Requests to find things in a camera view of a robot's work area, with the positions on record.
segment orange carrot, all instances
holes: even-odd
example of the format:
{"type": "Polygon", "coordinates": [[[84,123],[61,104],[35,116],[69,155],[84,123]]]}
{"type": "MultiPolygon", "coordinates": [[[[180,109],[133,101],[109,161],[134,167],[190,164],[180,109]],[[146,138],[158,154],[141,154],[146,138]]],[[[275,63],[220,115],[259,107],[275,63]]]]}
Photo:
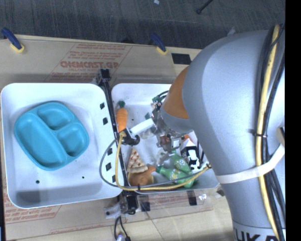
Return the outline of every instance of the orange carrot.
{"type": "Polygon", "coordinates": [[[120,108],[117,111],[116,118],[117,118],[118,132],[121,132],[126,128],[128,111],[124,108],[125,106],[124,101],[119,101],[118,104],[120,108]]]}

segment green bottle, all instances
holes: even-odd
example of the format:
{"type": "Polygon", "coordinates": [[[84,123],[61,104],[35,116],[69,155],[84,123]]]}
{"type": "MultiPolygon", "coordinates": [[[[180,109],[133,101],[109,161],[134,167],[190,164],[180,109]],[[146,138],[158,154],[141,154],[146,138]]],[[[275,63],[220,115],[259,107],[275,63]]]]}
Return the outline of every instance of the green bottle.
{"type": "MultiPolygon", "coordinates": [[[[178,179],[178,178],[188,176],[188,174],[184,173],[183,171],[179,171],[177,169],[166,169],[163,166],[158,166],[156,168],[156,172],[161,173],[162,175],[167,177],[169,180],[174,180],[174,179],[178,179]]],[[[178,181],[175,181],[174,183],[175,184],[181,184],[181,183],[184,183],[184,182],[188,181],[189,179],[190,178],[180,179],[178,181]]],[[[191,188],[193,183],[194,183],[194,179],[191,182],[184,185],[184,187],[185,188],[191,188]]]]}
{"type": "Polygon", "coordinates": [[[190,166],[188,165],[188,163],[186,162],[186,160],[179,156],[176,152],[176,150],[173,150],[174,155],[171,156],[171,160],[174,164],[175,169],[178,169],[180,171],[183,171],[186,174],[191,174],[192,173],[192,169],[190,168],[190,166]]]}

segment yellow clamp tip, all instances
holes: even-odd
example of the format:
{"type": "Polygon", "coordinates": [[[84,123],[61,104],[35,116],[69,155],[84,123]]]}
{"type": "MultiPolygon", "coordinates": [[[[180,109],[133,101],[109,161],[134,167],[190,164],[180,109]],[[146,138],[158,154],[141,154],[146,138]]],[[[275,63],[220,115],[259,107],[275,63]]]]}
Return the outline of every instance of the yellow clamp tip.
{"type": "Polygon", "coordinates": [[[22,52],[24,51],[25,47],[24,47],[23,44],[20,44],[20,45],[21,45],[21,48],[20,48],[20,49],[18,49],[17,47],[15,47],[13,44],[10,44],[10,47],[11,47],[12,49],[14,49],[17,53],[22,53],[22,52]]]}
{"type": "Polygon", "coordinates": [[[162,55],[166,55],[166,54],[167,54],[167,49],[166,49],[165,52],[164,52],[161,48],[159,48],[158,46],[156,47],[156,49],[157,49],[157,51],[158,51],[159,53],[161,53],[162,55]]]}

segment white velcro band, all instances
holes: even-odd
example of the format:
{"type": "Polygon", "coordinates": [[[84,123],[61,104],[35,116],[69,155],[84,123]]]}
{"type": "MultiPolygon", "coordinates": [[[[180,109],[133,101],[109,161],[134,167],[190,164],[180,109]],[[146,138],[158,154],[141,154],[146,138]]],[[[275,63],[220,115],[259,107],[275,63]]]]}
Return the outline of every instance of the white velcro band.
{"type": "Polygon", "coordinates": [[[273,156],[268,162],[238,173],[216,176],[217,181],[220,184],[229,184],[263,176],[264,174],[270,172],[276,167],[276,165],[282,159],[284,154],[285,148],[282,144],[280,144],[280,146],[276,149],[273,156]]]}

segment gray carpet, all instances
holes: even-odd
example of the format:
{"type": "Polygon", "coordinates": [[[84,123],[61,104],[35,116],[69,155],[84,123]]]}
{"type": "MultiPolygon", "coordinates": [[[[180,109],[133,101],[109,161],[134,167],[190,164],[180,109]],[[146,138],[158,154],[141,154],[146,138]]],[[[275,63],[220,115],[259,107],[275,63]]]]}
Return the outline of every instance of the gray carpet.
{"type": "MultiPolygon", "coordinates": [[[[285,0],[0,0],[1,29],[16,34],[199,48],[225,37],[285,21],[285,0]]],[[[0,191],[0,225],[3,225],[0,191]]]]}

